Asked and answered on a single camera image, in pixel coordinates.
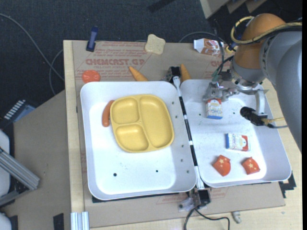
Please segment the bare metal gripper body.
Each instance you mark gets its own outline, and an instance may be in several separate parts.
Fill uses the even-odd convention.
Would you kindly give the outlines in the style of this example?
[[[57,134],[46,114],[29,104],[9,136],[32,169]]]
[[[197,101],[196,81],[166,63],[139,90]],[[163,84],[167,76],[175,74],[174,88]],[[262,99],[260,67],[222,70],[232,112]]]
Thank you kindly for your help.
[[[260,71],[222,72],[217,81],[210,83],[210,95],[251,95],[262,81],[263,73]]]

